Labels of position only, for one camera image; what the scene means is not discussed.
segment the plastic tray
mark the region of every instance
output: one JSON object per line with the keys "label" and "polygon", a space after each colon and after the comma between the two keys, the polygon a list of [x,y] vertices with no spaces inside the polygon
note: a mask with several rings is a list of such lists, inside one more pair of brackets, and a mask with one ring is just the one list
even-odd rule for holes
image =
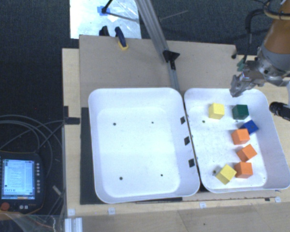
{"label": "plastic tray", "polygon": [[[290,171],[263,93],[252,89],[233,98],[228,89],[192,88],[186,91],[184,100],[201,181],[209,191],[285,189],[290,185]],[[208,117],[208,108],[214,102],[225,107],[220,120]],[[237,104],[248,106],[245,120],[233,119],[232,108]],[[250,135],[245,145],[234,145],[231,133],[251,119],[259,130]],[[254,174],[248,179],[234,177],[224,185],[215,173],[225,164],[233,167],[240,162],[236,152],[247,144],[252,144],[258,153],[249,160]]]}
{"label": "plastic tray", "polygon": [[95,189],[105,203],[189,196],[200,179],[181,95],[97,89],[88,100]]}

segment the red button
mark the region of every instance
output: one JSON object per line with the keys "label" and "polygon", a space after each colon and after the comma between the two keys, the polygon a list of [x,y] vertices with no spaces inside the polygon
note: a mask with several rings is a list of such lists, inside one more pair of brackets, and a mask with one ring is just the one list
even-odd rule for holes
{"label": "red button", "polygon": [[10,204],[7,203],[7,202],[3,202],[3,203],[1,204],[0,210],[1,210],[1,211],[7,211],[8,209],[10,209]]}

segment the screen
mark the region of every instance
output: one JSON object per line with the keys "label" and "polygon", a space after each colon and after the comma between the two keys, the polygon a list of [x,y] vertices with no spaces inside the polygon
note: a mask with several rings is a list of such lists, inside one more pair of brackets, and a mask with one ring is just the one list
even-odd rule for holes
{"label": "screen", "polygon": [[3,160],[2,199],[34,199],[34,161]]}

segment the black floor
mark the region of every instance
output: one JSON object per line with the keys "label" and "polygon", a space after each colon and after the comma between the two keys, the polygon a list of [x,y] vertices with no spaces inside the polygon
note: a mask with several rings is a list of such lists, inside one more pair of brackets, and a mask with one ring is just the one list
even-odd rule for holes
{"label": "black floor", "polygon": [[[251,0],[152,1],[160,17],[188,10],[162,21],[168,40],[235,44],[240,54],[246,52],[245,16],[261,7]],[[78,40],[70,39],[69,8],[69,0],[0,0],[0,116],[17,114],[42,123],[63,119],[61,50],[78,48]],[[254,19],[249,54],[256,54],[270,23],[265,16]],[[18,126],[0,126],[0,146],[21,131]],[[51,140],[53,166],[45,205],[39,211],[44,215],[61,211],[61,201],[51,209],[58,198],[53,186],[64,191],[61,147]],[[30,150],[35,144],[28,136],[5,149]],[[47,151],[43,152],[46,165]]]}

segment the table surface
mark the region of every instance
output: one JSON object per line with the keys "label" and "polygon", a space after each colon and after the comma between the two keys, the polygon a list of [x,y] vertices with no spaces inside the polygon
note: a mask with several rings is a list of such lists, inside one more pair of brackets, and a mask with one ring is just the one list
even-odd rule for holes
{"label": "table surface", "polygon": [[[170,86],[166,64],[159,59],[152,42],[137,39],[127,39],[127,42],[130,48],[122,52],[115,38],[81,36],[80,49],[62,50],[64,105],[69,107],[70,117],[81,116],[81,107],[87,106],[87,96],[97,88]],[[174,41],[168,41],[168,45],[172,51],[181,53],[176,60],[181,94],[192,87],[230,88],[232,75],[238,74],[238,59],[231,58],[235,52],[233,45]],[[266,84],[257,89],[265,94],[268,103],[288,103],[286,88]],[[290,168],[290,122],[274,116],[274,123]],[[64,128],[69,216],[106,215],[109,208],[115,208],[117,214],[135,214],[195,209],[203,203],[206,207],[274,204],[277,196],[283,203],[290,202],[289,187],[278,191],[202,192],[175,203],[80,205],[80,128],[80,125]]]}

